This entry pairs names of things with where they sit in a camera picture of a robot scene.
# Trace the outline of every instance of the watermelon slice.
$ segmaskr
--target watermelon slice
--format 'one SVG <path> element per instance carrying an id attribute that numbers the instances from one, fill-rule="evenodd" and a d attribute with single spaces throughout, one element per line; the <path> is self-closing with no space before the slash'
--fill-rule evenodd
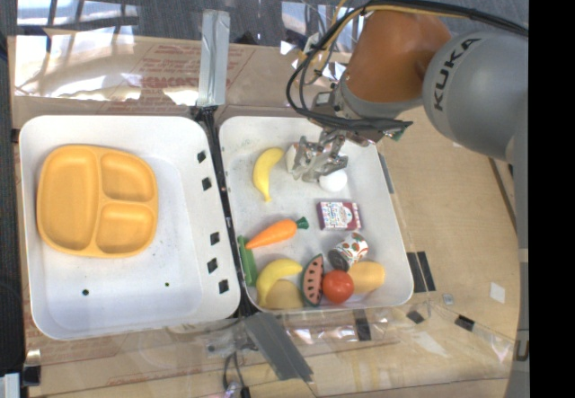
<path id="1" fill-rule="evenodd" d="M 302 272 L 302 294 L 306 304 L 317 307 L 322 300 L 323 254 L 311 259 Z"/>

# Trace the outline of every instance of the white ball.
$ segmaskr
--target white ball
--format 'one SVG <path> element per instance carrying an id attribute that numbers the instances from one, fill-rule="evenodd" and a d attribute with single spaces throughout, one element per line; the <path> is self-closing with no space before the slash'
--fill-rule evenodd
<path id="1" fill-rule="evenodd" d="M 320 186 L 328 192 L 339 192 L 348 183 L 348 175 L 343 170 L 320 177 Z"/>

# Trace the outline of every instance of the black wire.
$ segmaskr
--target black wire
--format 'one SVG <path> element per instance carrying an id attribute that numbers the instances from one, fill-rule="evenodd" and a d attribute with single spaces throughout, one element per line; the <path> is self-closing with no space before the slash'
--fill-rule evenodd
<path id="1" fill-rule="evenodd" d="M 395 119 L 344 119 L 342 117 L 333 117 L 329 115 L 320 114 L 317 112 L 310 111 L 305 104 L 304 99 L 304 86 L 305 86 L 305 74 L 307 72 L 307 68 L 309 67 L 312 59 L 314 56 L 323 50 L 325 44 L 331 40 L 332 36 L 338 31 L 338 29 L 348 21 L 353 16 L 356 16 L 358 13 L 366 13 L 369 8 L 377 7 L 377 6 L 390 6 L 390 7 L 402 7 L 402 8 L 411 8 L 416 10 L 422 11 L 432 11 L 435 12 L 437 15 L 456 15 L 456 16 L 463 16 L 472 21 L 476 22 L 484 22 L 485 24 L 489 24 L 491 26 L 500 28 L 504 31 L 509 31 L 515 33 L 517 35 L 528 37 L 529 29 L 512 22 L 511 20 L 507 20 L 497 15 L 493 15 L 490 13 L 482 12 L 480 10 L 476 10 L 473 8 L 466 8 L 459 5 L 454 4 L 444 4 L 441 2 L 433 2 L 428 0 L 370 0 L 365 4 L 348 11 L 346 15 L 342 16 L 336 23 L 334 23 L 330 29 L 313 45 L 313 49 L 310 53 L 308 53 L 307 57 L 304 61 L 296 68 L 296 71 L 290 76 L 289 80 L 287 81 L 287 89 L 286 89 L 286 97 L 289 105 L 296 111 L 298 114 L 303 115 L 309 119 L 314 119 L 321 125 L 326 127 L 334 128 L 334 129 L 347 129 L 353 131 L 360 131 L 360 130 L 402 130 L 405 129 L 407 126 L 411 125 L 412 122 L 403 122 L 400 120 Z M 302 78 L 299 82 L 299 99 L 301 101 L 301 107 L 297 106 L 292 99 L 291 91 L 293 83 L 296 81 L 297 77 L 301 74 Z"/>

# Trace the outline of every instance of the small box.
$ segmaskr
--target small box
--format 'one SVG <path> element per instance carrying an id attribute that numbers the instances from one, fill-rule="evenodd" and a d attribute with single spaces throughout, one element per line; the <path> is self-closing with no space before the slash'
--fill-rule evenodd
<path id="1" fill-rule="evenodd" d="M 354 201 L 320 201 L 317 204 L 320 228 L 357 230 L 361 228 L 358 204 Z"/>

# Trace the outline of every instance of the white tray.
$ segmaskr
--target white tray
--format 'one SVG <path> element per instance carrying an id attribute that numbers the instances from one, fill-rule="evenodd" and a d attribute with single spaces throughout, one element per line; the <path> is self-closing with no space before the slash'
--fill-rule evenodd
<path id="1" fill-rule="evenodd" d="M 253 186 L 253 164 L 264 149 L 279 146 L 287 150 L 302 135 L 309 141 L 317 141 L 320 132 L 319 127 L 300 118 L 240 116 L 222 124 L 219 137 L 235 233 L 249 238 L 275 220 L 283 217 L 296 220 L 305 216 L 310 224 L 307 230 L 298 230 L 294 238 L 283 243 L 253 250 L 256 266 L 261 270 L 279 257 L 294 259 L 305 266 L 321 252 L 326 270 L 330 270 L 327 252 L 347 233 L 322 230 L 315 207 L 322 199 L 353 200 L 359 207 L 362 224 L 359 232 L 369 244 L 367 259 L 384 265 L 385 283 L 379 289 L 367 295 L 353 296 L 341 305 L 334 305 L 324 297 L 320 308 L 337 310 L 401 305 L 412 295 L 413 278 L 375 146 L 361 147 L 351 142 L 345 143 L 341 153 L 349 156 L 346 168 L 348 183 L 337 193 L 323 190 L 318 183 L 295 181 L 284 159 L 271 171 L 271 201 L 263 201 L 262 195 Z M 299 284 L 297 278 L 292 280 Z M 252 302 L 258 306 L 255 288 L 248 287 L 248 292 Z M 306 307 L 302 310 L 317 308 Z"/>
<path id="2" fill-rule="evenodd" d="M 35 215 L 40 170 L 65 144 L 125 150 L 152 166 L 158 224 L 140 254 L 82 257 L 42 242 Z M 31 313 L 46 335 L 76 339 L 221 320 L 235 311 L 239 282 L 200 125 L 182 117 L 43 116 L 22 128 L 20 156 Z"/>

